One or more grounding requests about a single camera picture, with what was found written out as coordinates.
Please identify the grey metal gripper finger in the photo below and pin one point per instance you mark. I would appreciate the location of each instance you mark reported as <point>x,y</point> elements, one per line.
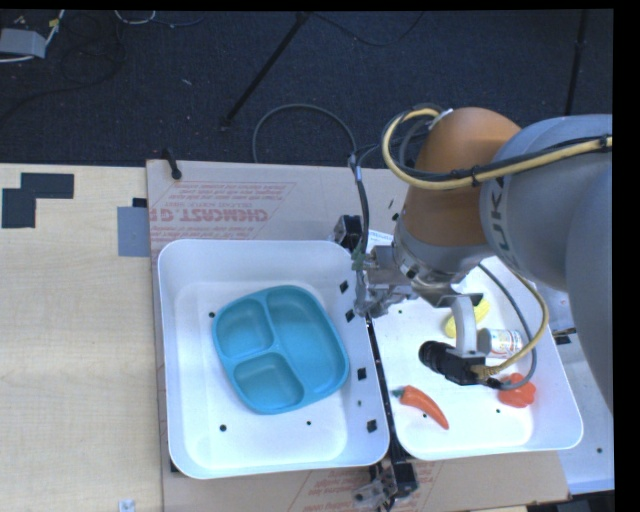
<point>361,295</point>
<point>378,306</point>

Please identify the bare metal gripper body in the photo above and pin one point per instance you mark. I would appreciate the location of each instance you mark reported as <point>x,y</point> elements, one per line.
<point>390,272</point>

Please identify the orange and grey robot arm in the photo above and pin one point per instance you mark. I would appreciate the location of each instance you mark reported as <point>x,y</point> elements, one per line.
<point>545,210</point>

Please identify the blue divided plate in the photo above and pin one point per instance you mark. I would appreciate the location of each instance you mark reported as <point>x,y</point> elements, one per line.
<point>295,330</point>

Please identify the yellow corn cob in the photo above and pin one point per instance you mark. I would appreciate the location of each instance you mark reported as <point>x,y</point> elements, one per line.
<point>451,326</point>

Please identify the thin black rod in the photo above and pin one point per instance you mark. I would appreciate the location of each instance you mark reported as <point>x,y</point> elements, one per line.
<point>384,385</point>

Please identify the orange carrot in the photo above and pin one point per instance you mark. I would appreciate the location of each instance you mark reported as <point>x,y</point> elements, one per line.
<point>422,402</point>

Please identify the brown cardboard board red print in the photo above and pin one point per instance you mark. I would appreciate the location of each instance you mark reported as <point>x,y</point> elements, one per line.
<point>300,200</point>

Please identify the small clear plastic bottle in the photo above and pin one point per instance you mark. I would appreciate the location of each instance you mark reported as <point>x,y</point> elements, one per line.
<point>505,341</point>

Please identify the white plastic tray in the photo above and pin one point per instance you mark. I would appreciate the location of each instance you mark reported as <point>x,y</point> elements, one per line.
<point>475,430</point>
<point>200,440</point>

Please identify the orange bell pepper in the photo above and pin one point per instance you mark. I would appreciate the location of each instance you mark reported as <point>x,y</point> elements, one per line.
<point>517,396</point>

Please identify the black cylinder on white bracket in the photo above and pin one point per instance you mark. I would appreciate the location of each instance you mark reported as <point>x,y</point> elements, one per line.
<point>462,365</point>

